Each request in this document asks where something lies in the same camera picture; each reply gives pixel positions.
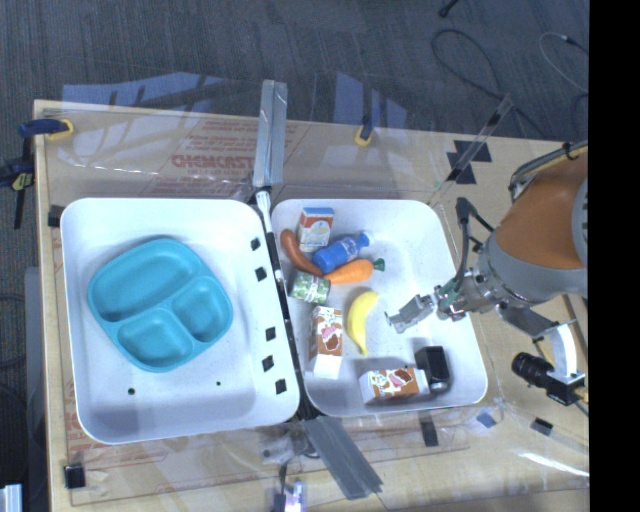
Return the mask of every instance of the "tin can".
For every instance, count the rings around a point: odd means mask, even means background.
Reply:
[[[293,281],[290,295],[294,299],[305,302],[324,304],[329,296],[330,289],[331,281],[328,279],[314,276],[307,272],[298,272]]]

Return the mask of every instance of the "sausage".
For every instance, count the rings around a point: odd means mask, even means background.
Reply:
[[[296,235],[290,229],[285,229],[280,233],[280,243],[293,266],[303,272],[308,272],[314,276],[322,277],[322,270],[314,265],[300,250]]]

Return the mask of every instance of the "wooden table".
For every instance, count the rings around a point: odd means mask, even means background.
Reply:
[[[55,102],[36,102],[34,118],[42,117],[45,111],[51,114],[52,111],[47,109],[59,107]],[[109,111],[108,107],[99,107],[99,110],[105,109]],[[326,161],[326,148],[335,149],[336,144],[345,151],[355,150],[348,147],[354,127],[293,121],[287,126],[291,139],[287,165],[298,165],[300,168],[316,165],[314,155]],[[422,168],[438,168],[439,176],[446,176],[450,170],[446,153],[455,151],[454,141],[473,139],[455,134],[404,130],[385,133],[381,130],[380,139],[385,136],[391,136],[396,142],[402,141],[406,149],[403,158],[410,162],[412,158],[415,159],[411,162],[412,168],[416,168],[416,161],[419,161]],[[63,468],[74,462],[70,461],[70,455],[91,466],[91,460],[82,458],[84,450],[89,450],[86,453],[93,453],[95,457],[100,448],[82,433],[73,417],[73,407],[69,407],[73,406],[74,398],[73,381],[69,380],[70,353],[68,328],[64,321],[64,289],[60,286],[60,233],[58,228],[49,225],[54,181],[57,190],[61,191],[65,186],[72,190],[75,187],[78,197],[84,192],[79,182],[65,182],[64,176],[56,174],[56,170],[47,165],[47,158],[51,158],[47,154],[47,144],[44,136],[38,136],[35,146],[36,186],[51,509],[72,510],[82,505],[82,510],[96,511],[270,510],[278,486],[277,468],[258,467],[253,474],[260,477],[245,475],[245,481],[233,481],[233,477],[198,481],[197,478],[188,478],[192,469],[188,461],[191,459],[180,459],[173,455],[175,459],[169,457],[170,460],[181,461],[180,464],[185,466],[162,466],[153,460],[148,450],[140,452],[137,463],[132,462],[136,460],[135,453],[129,453],[114,463],[118,466],[126,460],[123,467],[114,470],[102,464],[102,469],[89,471],[88,486],[85,488],[71,491],[65,487]],[[371,146],[374,149],[375,144],[374,140]],[[464,195],[488,222],[496,225],[510,205],[507,184],[515,169],[561,146],[560,143],[507,138],[491,138],[487,145],[491,161],[473,163],[477,184],[454,185],[441,206],[437,207],[441,208],[444,219],[455,218],[450,216],[455,198]],[[403,164],[398,159],[390,162],[389,165],[396,165],[394,162],[406,165],[406,162]],[[60,197],[62,195],[53,197],[54,203],[59,204],[57,200]],[[450,229],[451,249],[455,251],[459,236],[455,222],[446,228]],[[586,310],[582,302],[574,297],[558,297],[540,306],[537,311],[560,322],[578,319],[572,329],[579,349],[579,367],[586,373]],[[399,421],[404,422],[404,430],[391,431],[382,456],[376,457],[375,450],[365,452],[383,480],[383,492],[380,494],[348,501],[321,463],[318,465],[317,462],[307,461],[302,465],[304,467],[299,468],[299,472],[293,468],[294,474],[290,475],[290,480],[296,478],[305,482],[310,510],[462,511],[478,510],[480,506],[491,510],[589,509],[588,418],[577,407],[563,407],[547,398],[542,390],[528,388],[524,381],[511,372],[511,360],[515,354],[521,351],[534,353],[527,336],[500,321],[494,313],[476,315],[472,317],[472,322],[490,375],[487,398],[477,407],[463,408],[464,411],[433,411],[433,422],[445,442],[441,449],[432,451],[425,451],[423,446],[415,451],[416,455],[412,455],[410,450],[407,453],[409,448],[404,443],[409,440],[413,442],[419,436],[419,424],[414,422],[413,416],[402,416]],[[489,428],[476,421],[482,412],[489,413],[496,420],[494,427]],[[553,424],[553,436],[543,436],[528,428],[531,419],[536,417]],[[370,422],[365,428],[367,432],[376,430],[375,418],[364,421]],[[362,424],[357,421],[347,421],[346,425],[347,428],[352,426],[355,431],[362,429]],[[462,439],[456,438],[456,435],[462,435]],[[228,439],[242,443],[242,434],[237,436],[231,435]],[[190,442],[193,441],[177,439],[168,441],[165,446],[171,445],[171,453],[176,454],[184,443]],[[216,449],[224,452],[224,443]],[[174,471],[184,475],[182,481],[176,482],[169,475]],[[155,492],[148,492],[149,480],[157,482],[163,479],[166,480],[165,485],[156,485]]]

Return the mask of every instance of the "carrot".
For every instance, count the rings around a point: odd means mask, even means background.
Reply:
[[[324,278],[331,281],[331,284],[357,283],[369,279],[374,269],[384,270],[384,260],[382,258],[373,263],[364,259],[350,261],[333,272],[329,272]]]
[[[313,274],[314,276],[322,277],[322,270],[313,264],[300,250],[298,239],[293,231],[285,229],[280,233],[280,242],[294,267],[303,272]]]

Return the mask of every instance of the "robotic arm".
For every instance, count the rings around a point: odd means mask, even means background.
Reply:
[[[389,324],[402,333],[434,311],[456,321],[467,313],[495,310],[534,340],[548,336],[552,344],[554,365],[520,353],[513,371],[564,405],[577,401],[585,377],[576,367],[569,324],[531,308],[562,293],[587,298],[587,175],[587,142],[567,144],[520,167],[509,184],[512,206],[495,230],[469,201],[458,198],[463,247],[456,275],[432,294],[416,295],[398,314],[387,315]],[[471,217],[491,233],[484,244],[475,240],[479,256],[467,269]]]

